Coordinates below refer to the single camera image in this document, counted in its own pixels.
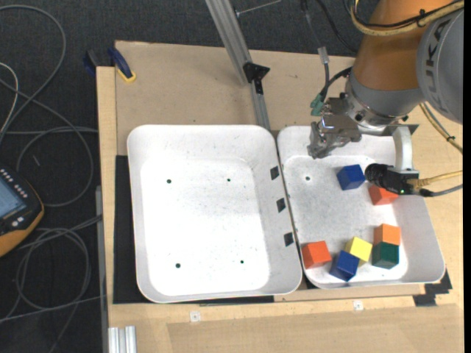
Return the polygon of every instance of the blue block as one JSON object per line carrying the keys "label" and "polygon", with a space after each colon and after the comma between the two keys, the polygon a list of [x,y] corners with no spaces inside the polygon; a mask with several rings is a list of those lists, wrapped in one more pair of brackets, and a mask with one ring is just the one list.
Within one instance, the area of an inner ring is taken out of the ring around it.
{"label": "blue block", "polygon": [[341,250],[332,262],[330,274],[344,281],[349,281],[356,275],[360,259],[348,252]]}
{"label": "blue block", "polygon": [[339,180],[342,190],[352,190],[353,188],[360,187],[364,183],[365,176],[360,165],[351,165],[343,167],[337,173],[337,179]]}

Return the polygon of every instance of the block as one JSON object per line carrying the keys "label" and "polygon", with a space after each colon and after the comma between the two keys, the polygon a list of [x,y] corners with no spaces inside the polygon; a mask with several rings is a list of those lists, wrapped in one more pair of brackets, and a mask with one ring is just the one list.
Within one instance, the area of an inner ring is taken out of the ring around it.
{"label": "block", "polygon": [[350,281],[356,275],[360,259],[341,250],[332,262],[329,273],[344,281]]}
{"label": "block", "polygon": [[381,224],[375,228],[373,236],[373,244],[376,245],[380,242],[400,245],[400,227],[394,225]]}
{"label": "block", "polygon": [[391,269],[399,264],[399,246],[380,242],[373,246],[371,264],[375,267]]}
{"label": "block", "polygon": [[302,248],[302,261],[304,268],[315,268],[332,260],[325,240],[308,243]]}
{"label": "block", "polygon": [[372,243],[367,242],[359,237],[353,237],[345,245],[346,252],[360,259],[360,265],[369,261],[372,248]]}
{"label": "block", "polygon": [[352,190],[364,183],[365,176],[360,165],[350,165],[343,167],[337,173],[337,180],[342,190]]}
{"label": "block", "polygon": [[389,192],[387,189],[378,187],[377,185],[372,185],[368,188],[368,192],[373,205],[391,204],[399,197],[397,193]]}

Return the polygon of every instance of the yellow block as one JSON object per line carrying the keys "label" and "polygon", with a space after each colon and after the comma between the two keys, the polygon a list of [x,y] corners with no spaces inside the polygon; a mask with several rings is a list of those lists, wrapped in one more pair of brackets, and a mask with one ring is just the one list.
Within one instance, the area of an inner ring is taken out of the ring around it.
{"label": "yellow block", "polygon": [[373,245],[359,237],[353,237],[345,245],[345,251],[360,259],[360,264],[369,260]]}

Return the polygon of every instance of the wooden table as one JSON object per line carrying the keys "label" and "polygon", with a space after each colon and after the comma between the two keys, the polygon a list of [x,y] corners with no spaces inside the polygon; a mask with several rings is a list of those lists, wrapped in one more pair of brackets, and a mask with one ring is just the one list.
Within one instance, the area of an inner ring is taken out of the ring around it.
{"label": "wooden table", "polygon": [[[114,304],[115,157],[125,155],[130,130],[141,124],[255,124],[248,85],[240,85],[225,49],[161,43],[116,43],[137,79],[127,84],[114,68],[97,69],[99,139],[105,228],[108,316],[111,327],[136,326],[139,353],[187,352],[462,352],[464,269],[462,191],[427,199],[453,289],[437,306],[417,307],[422,284],[305,289],[269,304]],[[323,85],[316,55],[251,51],[271,71],[263,89],[272,131],[309,125],[309,103]],[[353,59],[330,58],[335,74]],[[330,89],[343,91],[344,79]],[[441,119],[462,143],[462,126]],[[462,168],[462,156],[417,108],[408,123],[421,177]],[[457,184],[451,179],[438,189]],[[190,322],[198,311],[200,322]]]}

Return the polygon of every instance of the empty white tray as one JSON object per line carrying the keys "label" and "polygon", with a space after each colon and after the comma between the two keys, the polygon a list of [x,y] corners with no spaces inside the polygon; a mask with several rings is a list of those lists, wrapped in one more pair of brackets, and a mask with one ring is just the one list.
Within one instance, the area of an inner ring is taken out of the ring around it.
{"label": "empty white tray", "polygon": [[314,160],[308,155],[309,126],[290,126],[277,138],[280,162],[286,182],[294,228],[299,243],[325,240],[334,257],[354,236],[373,242],[373,229],[381,224],[401,228],[399,264],[391,269],[369,263],[345,282],[329,274],[331,263],[305,269],[309,281],[319,288],[435,282],[443,277],[445,263],[421,196],[400,196],[387,205],[373,205],[365,182],[353,190],[342,190],[337,172],[359,164],[364,171],[370,163],[394,165],[391,137],[363,135],[330,156]]}
{"label": "empty white tray", "polygon": [[146,125],[127,141],[138,286],[153,302],[286,294],[302,267],[275,139]]}

